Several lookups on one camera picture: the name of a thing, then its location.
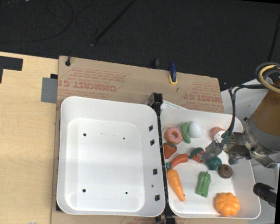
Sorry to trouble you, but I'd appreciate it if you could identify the red chili pepper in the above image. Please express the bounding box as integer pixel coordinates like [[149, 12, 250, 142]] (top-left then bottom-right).
[[165, 151, 191, 172]]

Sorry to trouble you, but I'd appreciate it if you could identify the orange carrot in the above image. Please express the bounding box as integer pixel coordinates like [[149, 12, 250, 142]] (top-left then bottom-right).
[[164, 168, 189, 202]]

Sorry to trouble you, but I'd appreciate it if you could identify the thin black rod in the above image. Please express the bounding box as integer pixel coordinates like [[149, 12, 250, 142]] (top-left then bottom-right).
[[143, 103, 185, 220]]

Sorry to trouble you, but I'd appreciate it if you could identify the white paper sheet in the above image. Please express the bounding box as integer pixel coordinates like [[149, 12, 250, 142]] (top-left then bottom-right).
[[161, 100, 189, 112]]

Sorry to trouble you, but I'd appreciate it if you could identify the red strawberry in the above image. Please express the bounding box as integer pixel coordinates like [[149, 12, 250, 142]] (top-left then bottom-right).
[[161, 141, 179, 161], [189, 146, 207, 165]]

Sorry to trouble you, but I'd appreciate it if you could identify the dark green broccoli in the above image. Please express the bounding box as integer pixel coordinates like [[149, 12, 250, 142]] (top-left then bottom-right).
[[204, 155, 224, 172]]

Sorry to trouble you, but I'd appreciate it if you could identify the brown chocolate swirl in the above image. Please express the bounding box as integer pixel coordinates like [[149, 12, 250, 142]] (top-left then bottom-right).
[[216, 163, 234, 180]]

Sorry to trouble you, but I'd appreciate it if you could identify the white egg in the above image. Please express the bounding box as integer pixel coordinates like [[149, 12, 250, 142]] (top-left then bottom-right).
[[187, 120, 205, 140]]

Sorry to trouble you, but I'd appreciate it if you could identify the black cylinder on white bracket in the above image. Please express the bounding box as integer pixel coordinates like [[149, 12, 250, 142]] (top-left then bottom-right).
[[246, 153, 280, 208]]

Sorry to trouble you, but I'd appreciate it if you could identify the brown cardboard board, red print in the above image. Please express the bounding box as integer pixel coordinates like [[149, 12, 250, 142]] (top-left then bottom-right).
[[41, 55, 269, 224]]

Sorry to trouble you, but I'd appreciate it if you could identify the orange pumpkin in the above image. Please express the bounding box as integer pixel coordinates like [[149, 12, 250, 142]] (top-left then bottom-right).
[[213, 190, 243, 219]]

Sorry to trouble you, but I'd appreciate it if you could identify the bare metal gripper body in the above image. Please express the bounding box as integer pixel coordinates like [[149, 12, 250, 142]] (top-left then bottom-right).
[[223, 130, 280, 163]]

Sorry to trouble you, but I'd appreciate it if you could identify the green cucumber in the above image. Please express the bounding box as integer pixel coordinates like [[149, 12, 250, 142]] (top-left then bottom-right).
[[179, 121, 194, 145]]

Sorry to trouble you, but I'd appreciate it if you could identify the pink and white toy food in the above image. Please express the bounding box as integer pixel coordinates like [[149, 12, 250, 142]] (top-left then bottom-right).
[[210, 126, 226, 145]]

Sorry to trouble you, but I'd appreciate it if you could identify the white plastic tray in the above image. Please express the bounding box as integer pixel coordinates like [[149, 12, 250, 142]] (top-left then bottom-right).
[[149, 106, 272, 224], [49, 94, 177, 224]]

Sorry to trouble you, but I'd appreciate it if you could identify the green asparagus bundle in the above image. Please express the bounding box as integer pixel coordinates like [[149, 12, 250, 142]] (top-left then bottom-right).
[[194, 170, 212, 199]]

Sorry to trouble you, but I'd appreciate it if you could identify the pink doughnut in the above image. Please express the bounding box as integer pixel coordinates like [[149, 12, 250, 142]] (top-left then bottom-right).
[[163, 126, 185, 147]]

